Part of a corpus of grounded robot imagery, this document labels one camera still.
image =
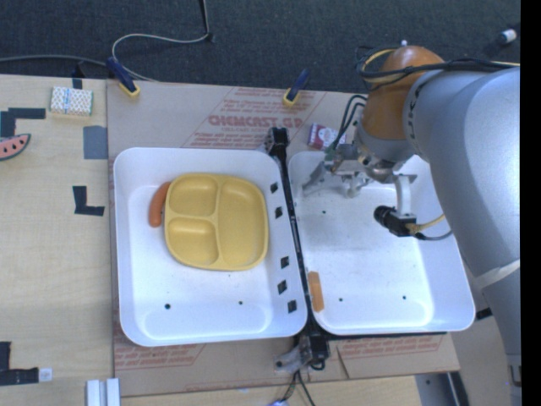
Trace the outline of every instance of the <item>watermelon slice toy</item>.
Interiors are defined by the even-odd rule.
[[[0,161],[17,156],[30,141],[30,134],[19,134],[6,139],[0,139]]]

